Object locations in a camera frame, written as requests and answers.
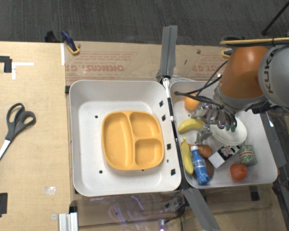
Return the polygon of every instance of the cardboard sheet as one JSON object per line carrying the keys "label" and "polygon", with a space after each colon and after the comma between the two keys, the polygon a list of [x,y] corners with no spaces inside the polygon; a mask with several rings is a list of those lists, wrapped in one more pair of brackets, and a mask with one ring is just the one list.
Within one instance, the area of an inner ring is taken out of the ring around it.
{"label": "cardboard sheet", "polygon": [[[66,84],[86,80],[154,80],[157,76],[161,45],[76,41],[78,55],[65,45]],[[227,59],[225,47],[176,46],[174,76],[207,80]]]}

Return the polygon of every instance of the gray floor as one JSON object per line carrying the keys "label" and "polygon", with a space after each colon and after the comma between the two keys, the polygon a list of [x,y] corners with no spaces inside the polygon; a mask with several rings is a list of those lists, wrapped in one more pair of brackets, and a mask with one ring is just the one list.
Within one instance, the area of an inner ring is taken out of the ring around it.
{"label": "gray floor", "polygon": [[[162,28],[169,25],[178,26],[177,44],[185,45],[219,46],[222,37],[229,35],[278,38],[289,31],[289,7],[266,36],[261,32],[287,1],[0,0],[0,41],[44,42],[50,30],[61,41],[60,32],[65,29],[76,41],[161,44]],[[278,124],[279,114],[277,111],[270,115],[276,121],[287,163],[289,138]],[[289,195],[285,201],[285,194],[281,194],[289,193],[289,188],[281,185],[276,193],[289,229]]]}

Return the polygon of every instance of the water bottle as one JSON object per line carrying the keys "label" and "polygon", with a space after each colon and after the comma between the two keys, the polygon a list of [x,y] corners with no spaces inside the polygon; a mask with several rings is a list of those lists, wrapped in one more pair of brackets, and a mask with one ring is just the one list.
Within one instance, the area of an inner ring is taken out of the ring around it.
{"label": "water bottle", "polygon": [[198,146],[193,145],[191,147],[191,153],[193,157],[194,171],[197,175],[197,180],[200,185],[205,185],[210,181],[210,177],[207,173],[206,162],[203,157],[199,154]]}

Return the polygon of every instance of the gray metal bar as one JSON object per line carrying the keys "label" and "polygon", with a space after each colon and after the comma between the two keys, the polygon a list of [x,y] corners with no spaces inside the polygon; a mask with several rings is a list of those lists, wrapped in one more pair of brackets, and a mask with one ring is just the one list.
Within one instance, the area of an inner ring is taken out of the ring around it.
{"label": "gray metal bar", "polygon": [[173,75],[177,36],[178,26],[166,26],[163,28],[160,67],[157,77]]}
{"label": "gray metal bar", "polygon": [[273,123],[270,120],[268,113],[261,113],[260,117],[262,119],[263,127],[266,133],[266,136],[271,147],[271,151],[276,163],[276,166],[282,167],[287,163],[285,155],[283,153],[283,148],[280,144],[278,134],[274,128]]}
{"label": "gray metal bar", "polygon": [[279,175],[279,181],[280,183],[285,183],[289,181],[289,162],[284,164],[282,167],[279,168],[280,175]]}
{"label": "gray metal bar", "polygon": [[197,217],[202,230],[221,230],[199,189],[189,188],[187,190],[183,190],[183,194]]}

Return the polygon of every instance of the potato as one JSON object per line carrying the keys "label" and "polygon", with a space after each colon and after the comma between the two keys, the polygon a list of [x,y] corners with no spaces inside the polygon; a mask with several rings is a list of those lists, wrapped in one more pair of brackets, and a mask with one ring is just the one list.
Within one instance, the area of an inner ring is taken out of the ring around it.
{"label": "potato", "polygon": [[213,153],[212,148],[206,144],[199,144],[198,151],[203,158],[209,158]]}
{"label": "potato", "polygon": [[208,159],[204,158],[204,161],[206,162],[208,176],[210,177],[210,179],[212,179],[214,175],[214,166]]}

